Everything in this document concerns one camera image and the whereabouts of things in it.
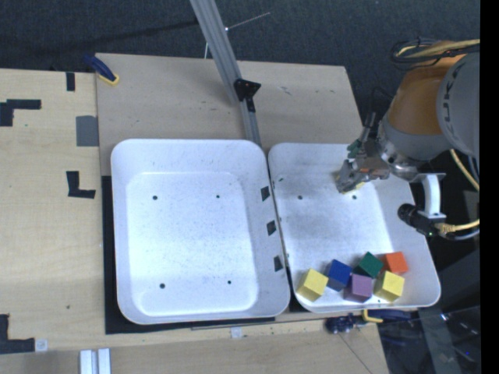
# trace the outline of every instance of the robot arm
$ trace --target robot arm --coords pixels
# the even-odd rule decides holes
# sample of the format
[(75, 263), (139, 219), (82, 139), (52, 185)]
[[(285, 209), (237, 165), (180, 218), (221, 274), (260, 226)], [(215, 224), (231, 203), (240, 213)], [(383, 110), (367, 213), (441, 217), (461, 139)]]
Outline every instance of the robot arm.
[[(403, 55), (416, 48), (420, 50)], [(379, 121), (377, 134), (370, 136), (376, 121), (371, 115), (349, 145), (347, 159), (335, 173), (337, 189), (349, 192), (389, 175), (422, 182), (426, 208), (401, 206), (400, 218), (426, 236), (456, 231), (439, 212), (438, 180), (444, 174), (422, 173), (420, 168), (456, 149), (474, 158), (480, 170), (480, 41), (400, 44), (393, 57), (411, 68)]]

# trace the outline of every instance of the block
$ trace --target block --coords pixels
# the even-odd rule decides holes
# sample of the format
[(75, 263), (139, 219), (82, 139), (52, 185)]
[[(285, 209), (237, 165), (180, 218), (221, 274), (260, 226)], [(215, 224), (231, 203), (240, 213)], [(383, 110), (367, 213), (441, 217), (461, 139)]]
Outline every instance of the block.
[(347, 301), (363, 303), (373, 296), (373, 279), (370, 276), (353, 273), (349, 285), (343, 290)]
[(367, 252), (366, 255), (364, 255), (364, 257), (357, 264), (357, 266), (353, 269), (353, 273), (376, 278), (382, 268), (383, 262), (376, 256), (374, 256), (371, 252)]
[(404, 277), (387, 270), (376, 280), (373, 293), (378, 298), (393, 302), (402, 296), (404, 283)]
[(390, 252), (384, 254), (384, 268), (395, 274), (409, 271), (403, 252)]
[(349, 265), (333, 259), (326, 269), (326, 276), (329, 278), (327, 286), (335, 291), (341, 291), (349, 284), (351, 274), (352, 268)]
[(316, 301), (324, 293), (327, 281), (327, 276), (324, 276), (314, 269), (308, 269), (308, 271), (302, 275), (296, 293), (309, 301)]

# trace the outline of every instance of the wooden table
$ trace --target wooden table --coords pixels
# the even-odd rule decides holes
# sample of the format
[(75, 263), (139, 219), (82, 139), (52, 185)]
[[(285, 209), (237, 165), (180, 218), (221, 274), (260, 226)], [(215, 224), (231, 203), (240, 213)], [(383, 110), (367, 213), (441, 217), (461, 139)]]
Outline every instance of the wooden table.
[[(15, 109), (12, 127), (0, 127), (0, 314), (10, 314), (9, 339), (48, 342), (45, 353), (0, 356), (0, 372), (3, 365), (43, 372), (55, 360), (67, 361), (60, 372), (68, 372), (79, 350), (96, 348), (112, 348), (113, 372), (146, 372), (140, 368), (146, 364), (160, 372), (166, 360), (189, 372), (303, 372), (312, 364), (388, 372), (375, 326), (332, 336), (312, 313), (285, 312), (274, 323), (244, 326), (237, 340), (228, 326), (106, 335), (101, 176), (110, 174), (112, 147), (144, 132), (244, 134), (239, 108), (229, 104), (211, 60), (98, 56), (119, 74), (117, 86), (78, 72), (68, 91), (64, 72), (0, 70), (0, 102), (42, 102), (40, 110)], [(280, 142), (349, 143), (359, 135), (345, 68), (239, 65), (246, 79), (263, 85), (254, 100), (266, 152)], [(98, 117), (100, 146), (77, 145), (76, 118), (83, 116)], [(68, 197), (67, 171), (78, 171), (80, 188), (96, 190), (95, 197)]]

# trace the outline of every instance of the white tray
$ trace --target white tray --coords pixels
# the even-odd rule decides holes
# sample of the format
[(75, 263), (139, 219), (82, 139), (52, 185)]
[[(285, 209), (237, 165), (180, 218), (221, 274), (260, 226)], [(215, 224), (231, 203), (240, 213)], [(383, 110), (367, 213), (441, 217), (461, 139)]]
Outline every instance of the white tray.
[(134, 323), (272, 317), (290, 290), (264, 152), (129, 139), (111, 155), (118, 304)]
[(433, 305), (441, 286), (426, 239), (397, 215), (403, 203), (414, 203), (408, 182), (392, 175), (355, 192), (339, 193), (333, 172), (346, 158), (346, 147), (282, 143), (269, 153), (293, 289), (309, 268), (323, 273), (333, 259), (355, 266), (366, 252), (402, 251), (409, 266), (402, 275), (404, 291), (394, 302), (373, 296), (361, 304), (345, 300), (342, 291), (326, 288), (315, 302), (296, 294), (299, 303), (317, 313)]

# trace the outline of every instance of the purple cube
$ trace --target purple cube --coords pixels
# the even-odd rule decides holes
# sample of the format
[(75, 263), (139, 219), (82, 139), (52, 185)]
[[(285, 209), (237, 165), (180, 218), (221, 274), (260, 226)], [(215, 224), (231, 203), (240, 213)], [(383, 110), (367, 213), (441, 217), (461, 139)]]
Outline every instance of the purple cube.
[(368, 276), (353, 273), (349, 285), (343, 290), (343, 298), (363, 303), (373, 296), (373, 279)]
[(349, 284), (350, 274), (352, 274), (352, 268), (349, 265), (333, 259), (326, 270), (326, 276), (329, 277), (327, 286), (335, 291), (341, 291)]

